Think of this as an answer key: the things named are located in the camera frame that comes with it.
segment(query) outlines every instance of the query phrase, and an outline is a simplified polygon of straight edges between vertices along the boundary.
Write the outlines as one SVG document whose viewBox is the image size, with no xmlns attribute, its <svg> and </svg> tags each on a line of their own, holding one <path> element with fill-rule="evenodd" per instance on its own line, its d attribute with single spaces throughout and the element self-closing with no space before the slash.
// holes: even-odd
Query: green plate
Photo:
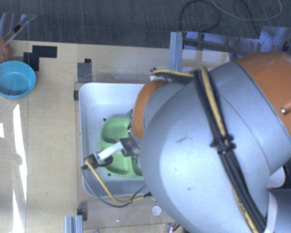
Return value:
<svg viewBox="0 0 291 233">
<path fill-rule="evenodd" d="M 101 129 L 99 151 L 103 151 L 115 144 L 115 137 L 128 138 L 129 120 L 125 117 L 114 117 L 107 120 Z M 121 152 L 113 154 L 113 163 L 104 167 L 112 174 L 126 178 L 142 178 L 138 159 L 124 157 Z"/>
</svg>

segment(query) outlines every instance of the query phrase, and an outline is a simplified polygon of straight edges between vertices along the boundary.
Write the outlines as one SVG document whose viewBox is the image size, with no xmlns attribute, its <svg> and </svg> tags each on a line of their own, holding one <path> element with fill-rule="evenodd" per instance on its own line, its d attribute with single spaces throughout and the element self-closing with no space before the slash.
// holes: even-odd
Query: carpeted floor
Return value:
<svg viewBox="0 0 291 233">
<path fill-rule="evenodd" d="M 30 39 L 39 41 L 169 47 L 170 31 L 202 31 L 214 25 L 218 14 L 207 3 L 191 0 L 0 0 L 0 11 L 35 14 Z M 214 0 L 229 13 L 250 18 L 240 0 Z M 243 0 L 252 18 L 276 15 L 277 0 Z M 280 16 L 266 21 L 243 21 L 222 13 L 208 33 L 257 38 L 262 26 L 291 27 L 291 0 L 280 0 Z"/>
</svg>

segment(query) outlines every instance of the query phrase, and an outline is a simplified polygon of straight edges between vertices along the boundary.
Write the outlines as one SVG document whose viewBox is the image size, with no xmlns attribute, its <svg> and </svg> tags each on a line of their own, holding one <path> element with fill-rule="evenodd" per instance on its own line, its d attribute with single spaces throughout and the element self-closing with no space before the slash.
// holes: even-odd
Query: bowl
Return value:
<svg viewBox="0 0 291 233">
<path fill-rule="evenodd" d="M 0 64 L 0 95 L 19 99 L 34 88 L 36 75 L 33 69 L 21 61 L 6 61 Z"/>
</svg>

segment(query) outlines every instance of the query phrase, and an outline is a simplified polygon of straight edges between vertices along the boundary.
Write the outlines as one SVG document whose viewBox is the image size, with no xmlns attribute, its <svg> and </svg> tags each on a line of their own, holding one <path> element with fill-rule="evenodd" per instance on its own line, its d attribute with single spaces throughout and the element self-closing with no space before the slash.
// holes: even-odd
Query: white cable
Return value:
<svg viewBox="0 0 291 233">
<path fill-rule="evenodd" d="M 247 19 L 247 18 L 240 18 L 240 17 L 237 17 L 237 16 L 234 16 L 228 12 L 226 12 L 225 10 L 221 9 L 213 0 L 211 0 L 211 2 L 213 3 L 214 6 L 216 6 L 219 10 L 221 10 L 222 12 L 224 12 L 225 14 L 228 14 L 229 16 L 233 17 L 233 18 L 236 18 L 236 19 L 239 19 L 239 20 L 243 20 L 243 21 L 266 21 L 266 20 L 270 20 L 270 19 L 273 19 L 273 18 L 276 18 L 278 17 L 281 12 L 282 12 L 282 5 L 281 5 L 281 2 L 280 0 L 278 0 L 278 3 L 280 5 L 280 12 L 274 16 L 274 17 L 269 17 L 269 18 L 265 18 L 265 19 Z"/>
</svg>

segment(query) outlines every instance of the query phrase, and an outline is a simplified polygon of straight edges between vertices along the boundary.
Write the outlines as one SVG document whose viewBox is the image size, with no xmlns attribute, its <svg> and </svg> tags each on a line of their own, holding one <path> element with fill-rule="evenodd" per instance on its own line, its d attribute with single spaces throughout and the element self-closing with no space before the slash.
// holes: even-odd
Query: transparent plastic sheet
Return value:
<svg viewBox="0 0 291 233">
<path fill-rule="evenodd" d="M 96 32 L 95 28 L 86 28 L 86 32 Z M 168 35 L 170 32 L 152 32 L 156 35 Z M 254 53 L 266 51 L 282 51 L 285 47 L 291 45 L 291 28 L 263 27 L 259 39 L 249 39 L 225 35 L 217 35 L 200 32 L 181 32 L 182 42 L 180 43 L 180 55 L 182 71 L 190 72 L 196 68 L 207 67 L 216 68 L 231 60 L 247 56 Z M 131 32 L 131 35 L 125 35 L 127 38 L 138 36 L 139 43 L 145 40 L 142 32 Z M 99 201 L 88 187 L 83 178 L 81 166 L 84 165 L 83 159 L 89 156 L 93 151 L 99 148 L 99 133 L 103 125 L 103 118 L 109 119 L 109 115 L 103 113 L 108 109 L 103 107 L 103 101 L 95 97 L 97 87 L 92 90 L 83 89 L 78 93 L 81 87 L 86 83 L 117 83 L 113 101 L 117 111 L 113 115 L 124 115 L 127 108 L 121 110 L 121 102 L 126 103 L 131 94 L 126 91 L 125 85 L 143 84 L 150 80 L 150 70 L 155 68 L 170 68 L 170 55 L 177 54 L 177 50 L 170 53 L 169 48 L 149 48 L 149 47 L 130 47 L 108 45 L 85 45 L 81 44 L 77 50 L 78 82 L 75 84 L 75 116 L 76 116 L 76 143 L 77 143 L 77 173 L 78 173 L 78 209 L 83 214 L 84 229 L 109 228 L 117 226 L 132 226 L 145 224 L 172 223 L 174 220 L 163 210 L 159 216 L 153 216 L 152 207 L 157 202 L 146 198 L 125 208 L 112 208 Z M 118 183 L 121 178 L 107 175 L 102 169 L 97 169 L 109 189 L 115 196 L 129 198 L 142 182 L 123 182 L 121 187 Z M 85 170 L 84 174 L 90 186 L 94 187 L 106 201 L 112 202 L 106 198 L 106 194 L 98 181 L 93 177 L 90 171 Z"/>
<path fill-rule="evenodd" d="M 29 42 L 13 39 L 28 33 L 27 26 L 34 17 L 0 12 L 1 66 L 11 60 L 23 61 Z M 17 81 L 4 82 L 13 87 Z M 13 100 L 0 95 L 0 233 L 25 232 L 28 111 L 29 95 Z"/>
</svg>

